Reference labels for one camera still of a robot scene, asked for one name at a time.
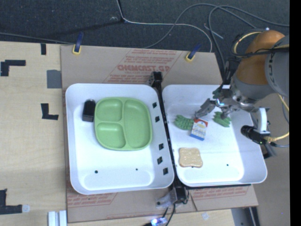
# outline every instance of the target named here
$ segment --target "yellow cable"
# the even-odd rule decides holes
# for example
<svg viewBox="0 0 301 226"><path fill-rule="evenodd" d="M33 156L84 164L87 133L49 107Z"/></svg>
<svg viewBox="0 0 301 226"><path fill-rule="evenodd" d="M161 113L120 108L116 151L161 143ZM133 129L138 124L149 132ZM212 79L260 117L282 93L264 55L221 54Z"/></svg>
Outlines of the yellow cable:
<svg viewBox="0 0 301 226"><path fill-rule="evenodd" d="M283 105L285 106L285 108L287 109L287 111L289 112L290 109L289 109L288 105L286 104L286 102L284 101L284 99L282 98L282 96L280 94L278 94L278 96L279 96L281 102L283 103ZM281 140L283 138L286 138L289 135L290 135L290 132L288 131L283 136L280 136L280 137L264 137L264 139L266 139L268 142L275 142L275 141Z"/></svg>

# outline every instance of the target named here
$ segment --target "blue clamp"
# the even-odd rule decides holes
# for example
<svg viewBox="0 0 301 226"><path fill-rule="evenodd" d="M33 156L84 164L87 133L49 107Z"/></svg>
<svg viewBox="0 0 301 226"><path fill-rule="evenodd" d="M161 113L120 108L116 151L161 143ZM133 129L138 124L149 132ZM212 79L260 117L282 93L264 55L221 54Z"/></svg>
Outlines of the blue clamp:
<svg viewBox="0 0 301 226"><path fill-rule="evenodd" d="M81 52L81 42L83 40L84 37L84 33L83 32L79 32L79 35L77 37L77 41L76 44L73 45L73 49L72 49L72 53L75 55L79 55Z"/></svg>
<svg viewBox="0 0 301 226"><path fill-rule="evenodd" d="M188 62L191 62L191 61L194 59L194 57L195 57L195 53L198 52L200 48L201 48L201 44L198 43L198 44L194 47L194 49L193 49L190 53L188 53L188 54L186 55L185 60L188 61Z"/></svg>

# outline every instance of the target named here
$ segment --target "black fabric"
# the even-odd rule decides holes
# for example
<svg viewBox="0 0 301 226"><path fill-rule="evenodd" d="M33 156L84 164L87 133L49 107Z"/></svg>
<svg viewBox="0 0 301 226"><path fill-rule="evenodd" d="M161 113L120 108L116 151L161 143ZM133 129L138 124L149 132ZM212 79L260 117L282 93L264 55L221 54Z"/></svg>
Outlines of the black fabric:
<svg viewBox="0 0 301 226"><path fill-rule="evenodd" d="M125 18L140 23L172 24L187 7L199 3L233 6L278 24L290 22L290 0L120 0L120 3ZM208 16L213 8L195 6L184 13L178 23L197 26L210 35L204 24L208 26ZM158 41L170 29L167 25L124 23L116 0L0 0L0 9L0 40L4 41L45 42L2 34L13 33L76 43L78 33L83 31L83 45L144 48ZM227 10L257 28L269 27L289 34L289 27L272 25L235 9ZM222 36L222 39L215 38L225 59L230 57L235 37L252 29L221 9L212 12L211 26ZM192 50L198 43L201 44L200 51L209 51L210 43L203 33L192 27L175 26L162 42L152 48ZM222 68L216 46L213 52Z"/></svg>

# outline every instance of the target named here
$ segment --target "brown cardboard sheet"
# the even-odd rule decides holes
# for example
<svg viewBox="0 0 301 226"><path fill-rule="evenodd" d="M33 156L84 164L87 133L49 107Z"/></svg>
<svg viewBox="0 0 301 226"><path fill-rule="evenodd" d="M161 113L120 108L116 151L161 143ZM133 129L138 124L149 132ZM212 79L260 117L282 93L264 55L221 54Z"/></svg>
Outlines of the brown cardboard sheet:
<svg viewBox="0 0 301 226"><path fill-rule="evenodd" d="M191 62L188 51L82 46L72 53L72 46L61 46L66 191L68 222L111 218L162 215L156 200L168 188L122 193L82 195L71 186L67 121L64 95L75 83L145 84L152 71L163 74L162 87L169 84L220 84L222 79L213 53L197 52ZM190 190L187 204L177 206L176 213L256 206L253 186L202 188Z"/></svg>

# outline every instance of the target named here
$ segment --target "green plastic object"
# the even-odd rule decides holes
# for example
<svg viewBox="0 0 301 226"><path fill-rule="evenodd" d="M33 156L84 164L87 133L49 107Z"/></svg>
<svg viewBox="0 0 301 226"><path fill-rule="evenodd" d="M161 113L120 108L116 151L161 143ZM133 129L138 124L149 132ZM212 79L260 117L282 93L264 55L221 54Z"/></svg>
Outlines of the green plastic object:
<svg viewBox="0 0 301 226"><path fill-rule="evenodd" d="M174 124L182 130L191 130L193 126L193 119L186 118L182 115L177 115Z"/></svg>
<svg viewBox="0 0 301 226"><path fill-rule="evenodd" d="M230 127L231 118L226 117L225 119L222 119L221 114L222 114L222 112L215 112L213 121L220 124L223 127Z"/></svg>
<svg viewBox="0 0 301 226"><path fill-rule="evenodd" d="M94 127L98 142L111 150L141 150L152 141L149 109L137 99L108 97L98 101Z"/></svg>

